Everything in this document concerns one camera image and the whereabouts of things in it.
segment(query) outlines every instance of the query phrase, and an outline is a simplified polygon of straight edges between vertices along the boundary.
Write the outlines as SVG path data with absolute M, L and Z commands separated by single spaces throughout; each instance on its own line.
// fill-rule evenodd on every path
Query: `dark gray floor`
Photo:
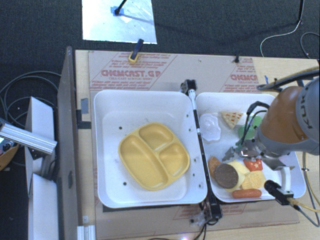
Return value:
M 292 31 L 300 0 L 151 0 L 157 45 L 144 52 L 260 57 L 268 36 Z M 267 40 L 266 57 L 305 58 L 303 33 L 319 34 L 320 0 L 305 0 L 303 24 L 292 35 Z M 319 38 L 303 41 L 311 58 L 319 58 Z M 82 40 L 82 0 L 0 0 L 0 72 L 2 86 L 32 71 L 60 73 L 67 46 L 74 49 L 131 51 L 132 44 Z M 58 79 L 50 77 L 58 84 Z M 41 96 L 55 102 L 54 89 L 34 79 L 13 86 L 8 100 Z M 15 106 L 16 116 L 26 103 Z M 24 162 L 23 154 L 16 161 Z M 28 198 L 24 168 L 0 172 L 0 238 L 27 239 Z

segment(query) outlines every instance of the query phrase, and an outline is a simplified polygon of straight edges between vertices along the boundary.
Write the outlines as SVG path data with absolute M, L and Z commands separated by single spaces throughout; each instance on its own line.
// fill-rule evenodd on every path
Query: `divided yellow plate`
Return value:
M 170 185 L 189 168 L 190 157 L 165 125 L 152 122 L 128 134 L 118 153 L 131 176 L 146 190 L 157 191 Z

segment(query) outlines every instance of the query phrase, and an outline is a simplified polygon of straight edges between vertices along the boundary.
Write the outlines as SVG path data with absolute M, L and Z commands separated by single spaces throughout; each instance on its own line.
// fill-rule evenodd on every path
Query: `pizza slice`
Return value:
M 242 117 L 243 113 L 223 111 L 221 112 L 221 115 L 226 124 L 233 129 Z

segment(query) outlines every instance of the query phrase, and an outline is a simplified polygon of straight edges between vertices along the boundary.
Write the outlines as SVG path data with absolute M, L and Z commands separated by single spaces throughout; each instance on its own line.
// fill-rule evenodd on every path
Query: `brown patty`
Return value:
M 215 181 L 224 189 L 232 189 L 238 183 L 238 173 L 236 169 L 229 164 L 219 164 L 213 174 Z

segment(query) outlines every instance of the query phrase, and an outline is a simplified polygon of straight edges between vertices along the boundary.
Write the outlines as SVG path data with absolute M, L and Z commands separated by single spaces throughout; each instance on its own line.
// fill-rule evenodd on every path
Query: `white tray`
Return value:
M 211 156 L 217 157 L 220 162 L 225 156 L 226 151 L 231 147 L 235 147 L 235 143 L 239 140 L 238 128 L 245 124 L 246 112 L 248 107 L 256 102 L 264 102 L 270 104 L 274 97 L 269 94 L 245 94 L 245 93 L 213 93 L 203 92 L 196 97 L 196 106 L 199 117 L 202 114 L 209 113 L 218 117 L 219 126 L 221 128 L 221 138 L 218 141 L 206 142 L 203 140 L 203 147 L 207 161 Z M 263 108 L 257 107 L 253 112 L 262 110 Z M 244 115 L 241 117 L 238 124 L 234 129 L 230 129 L 221 117 L 221 112 L 240 112 Z M 294 166 L 291 172 L 291 190 L 294 192 L 294 197 L 299 198 L 303 196 L 306 191 L 305 181 L 301 172 L 301 168 L 295 152 L 291 152 L 289 155 L 280 157 L 280 160 L 286 166 Z M 266 164 L 263 165 L 263 174 L 267 180 L 272 180 L 281 185 L 281 173 L 280 171 L 271 170 Z M 258 198 L 242 198 L 235 199 L 232 194 L 226 191 L 224 188 L 217 185 L 217 183 L 211 179 L 211 187 L 215 196 L 223 202 L 245 202 L 245 201 L 262 201 L 274 199 L 264 188 L 261 188 L 262 195 Z
M 110 208 L 197 204 L 207 195 L 206 177 L 190 99 L 181 92 L 103 90 L 93 103 L 97 189 Z M 122 164 L 118 146 L 135 129 L 151 122 L 169 127 L 190 156 L 184 175 L 158 191 L 142 188 Z

